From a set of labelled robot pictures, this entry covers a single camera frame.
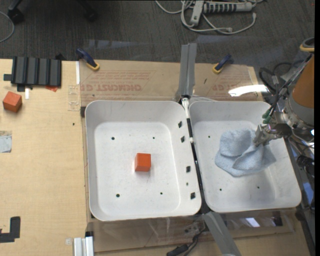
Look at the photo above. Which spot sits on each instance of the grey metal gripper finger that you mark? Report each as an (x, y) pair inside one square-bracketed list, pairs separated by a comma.
[(259, 135), (269, 136)]

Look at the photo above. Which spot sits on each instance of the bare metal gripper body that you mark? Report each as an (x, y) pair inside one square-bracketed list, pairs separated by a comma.
[(283, 128)]

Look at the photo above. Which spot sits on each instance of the pale blue cloth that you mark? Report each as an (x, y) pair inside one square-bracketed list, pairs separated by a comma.
[(240, 155)]

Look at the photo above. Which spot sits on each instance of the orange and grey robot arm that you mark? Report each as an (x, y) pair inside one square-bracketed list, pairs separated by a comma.
[(303, 82)]

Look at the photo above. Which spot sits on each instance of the white plastic tray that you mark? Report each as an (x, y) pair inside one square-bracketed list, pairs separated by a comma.
[(250, 195), (130, 187)]

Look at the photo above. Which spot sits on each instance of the orange cube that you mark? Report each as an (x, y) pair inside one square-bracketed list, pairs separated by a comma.
[(12, 102), (142, 162)]

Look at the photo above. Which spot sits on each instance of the white power strip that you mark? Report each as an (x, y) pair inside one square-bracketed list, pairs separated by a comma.
[(226, 7)]

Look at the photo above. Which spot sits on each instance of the brown cardboard board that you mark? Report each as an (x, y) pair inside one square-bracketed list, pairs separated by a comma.
[(130, 80)]

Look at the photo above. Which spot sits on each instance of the black ribbed block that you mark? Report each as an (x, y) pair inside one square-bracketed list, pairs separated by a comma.
[(36, 71)]

